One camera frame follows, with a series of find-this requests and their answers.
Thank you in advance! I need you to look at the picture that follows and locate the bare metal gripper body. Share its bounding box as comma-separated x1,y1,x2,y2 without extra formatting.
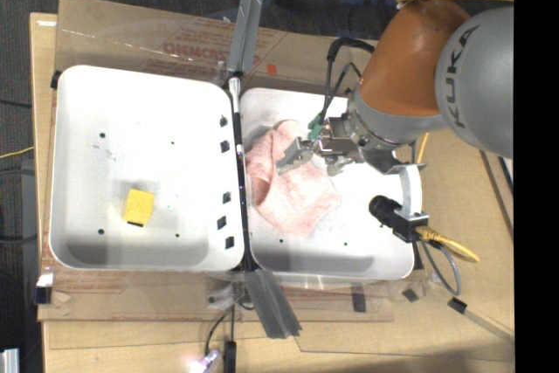
313,115,397,166

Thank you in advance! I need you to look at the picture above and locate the pink cloth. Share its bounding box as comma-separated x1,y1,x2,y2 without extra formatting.
245,119,343,238

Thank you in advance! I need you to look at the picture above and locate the thin black and white rod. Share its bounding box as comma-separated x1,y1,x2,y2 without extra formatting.
228,75,257,273

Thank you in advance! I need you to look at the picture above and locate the white plastic tray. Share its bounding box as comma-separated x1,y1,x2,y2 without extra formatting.
238,86,424,281
48,64,246,273

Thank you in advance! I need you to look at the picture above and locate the yellow cube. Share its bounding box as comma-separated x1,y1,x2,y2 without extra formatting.
122,188,156,228

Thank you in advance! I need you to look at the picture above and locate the black cylinder on white bracket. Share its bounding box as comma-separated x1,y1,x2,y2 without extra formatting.
368,162,431,244

